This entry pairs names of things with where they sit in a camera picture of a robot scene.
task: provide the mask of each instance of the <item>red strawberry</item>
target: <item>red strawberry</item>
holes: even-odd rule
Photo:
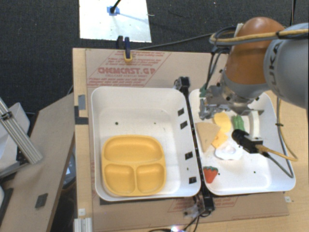
[[[203,172],[204,172],[206,182],[210,184],[213,182],[214,178],[217,176],[218,169],[211,167],[211,166],[207,166],[203,168]]]

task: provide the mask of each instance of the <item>black floor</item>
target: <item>black floor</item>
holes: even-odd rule
[[[147,0],[153,43],[215,32],[255,16],[289,25],[292,0]],[[309,0],[297,0],[295,23],[308,22]],[[131,47],[149,46],[133,43]],[[115,48],[79,38],[78,0],[0,0],[0,97],[36,112],[72,85],[72,48]],[[156,48],[209,52],[207,39]]]

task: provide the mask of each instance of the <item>yellow divided plate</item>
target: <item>yellow divided plate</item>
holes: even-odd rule
[[[153,195],[165,185],[164,152],[161,144],[153,137],[111,137],[103,146],[101,160],[103,181],[114,194]]]

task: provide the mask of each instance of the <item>robotic arm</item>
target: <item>robotic arm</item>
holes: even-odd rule
[[[305,30],[293,35],[298,29]],[[265,37],[263,41],[253,37],[274,32],[285,32],[285,36],[277,33],[272,41],[269,39],[273,37]],[[237,38],[241,41],[212,41],[220,46],[236,45],[231,48],[220,81],[201,93],[200,118],[208,119],[217,112],[229,110],[248,115],[251,111],[248,104],[269,89],[308,112],[308,23],[284,29],[272,19],[256,17],[241,27]]]

